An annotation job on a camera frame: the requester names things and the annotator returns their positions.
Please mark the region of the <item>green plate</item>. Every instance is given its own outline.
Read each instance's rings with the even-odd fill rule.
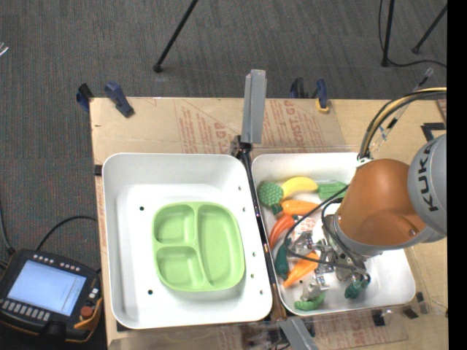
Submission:
[[[242,235],[235,216],[211,202],[172,203],[153,220],[155,269],[175,290],[209,292],[237,285],[244,275]]]

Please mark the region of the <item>white plastic tray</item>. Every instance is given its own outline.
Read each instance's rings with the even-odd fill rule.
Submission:
[[[339,180],[350,183],[357,163],[355,153],[300,153],[300,154],[265,154],[254,159],[252,163],[252,176],[255,187],[262,182],[282,183],[293,176],[308,176],[313,180]],[[300,194],[299,199],[320,203],[317,194]],[[327,214],[335,211],[331,205]],[[276,218],[271,210],[260,206],[266,234],[269,234]],[[320,212],[313,214],[317,223],[313,231],[314,242],[323,237]],[[275,259],[279,245],[277,242],[272,250]],[[288,288],[282,286],[282,278],[277,277],[279,295],[284,307],[299,316],[329,314],[340,311],[350,311],[383,306],[398,306],[408,303],[415,294],[415,282],[403,249],[384,252],[370,258],[366,262],[367,271],[371,275],[371,283],[357,299],[346,299],[344,291],[348,282],[339,281],[335,273],[325,273],[326,283],[331,288],[325,294],[323,304],[313,311],[295,309],[293,303],[303,293],[302,284],[294,284]]]
[[[110,300],[131,329],[254,322],[271,310],[268,271],[247,174],[230,155],[119,153],[103,166]],[[152,224],[180,201],[218,203],[236,217],[245,274],[234,288],[180,292],[157,276]]]

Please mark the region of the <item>screen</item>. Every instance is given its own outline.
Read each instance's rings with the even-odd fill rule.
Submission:
[[[27,260],[8,298],[70,316],[86,278]]]

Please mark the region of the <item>black pole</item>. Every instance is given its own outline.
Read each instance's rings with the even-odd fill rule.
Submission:
[[[444,13],[446,13],[447,11],[447,4],[444,5],[444,8],[443,10],[438,14],[438,17],[435,18],[435,20],[433,21],[433,23],[431,23],[431,26],[428,28],[428,30],[426,31],[425,35],[423,35],[423,38],[420,39],[420,41],[418,42],[417,45],[415,45],[415,47],[412,48],[412,52],[417,54],[420,50],[420,47],[422,46],[422,44],[425,42],[426,38],[428,38],[432,32],[432,30],[435,28],[435,26],[438,24],[439,20],[442,19]]]
[[[381,66],[388,67],[389,59],[387,58],[387,53],[389,52],[389,39],[391,36],[391,26],[393,25],[393,14],[394,14],[394,4],[395,0],[390,0],[389,3],[389,16],[387,17],[387,28],[386,28],[386,41],[384,47],[384,54],[381,62]]]
[[[185,25],[185,22],[187,21],[187,19],[190,17],[190,14],[193,11],[193,9],[195,9],[195,6],[196,6],[197,2],[198,2],[198,0],[192,0],[190,6],[188,7],[187,11],[183,15],[182,20],[180,21],[179,25],[177,26],[177,29],[175,30],[174,34],[172,35],[172,38],[170,38],[169,43],[167,43],[166,49],[163,50],[162,55],[158,59],[158,62],[153,66],[153,70],[156,73],[160,73],[162,71],[162,63],[163,63],[164,58],[169,53],[171,46],[175,43],[175,40],[177,39],[178,34],[182,30],[182,28]]]

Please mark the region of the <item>button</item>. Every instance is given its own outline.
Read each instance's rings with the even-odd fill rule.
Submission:
[[[94,314],[94,310],[90,306],[83,306],[81,308],[81,317],[83,320],[89,319]]]

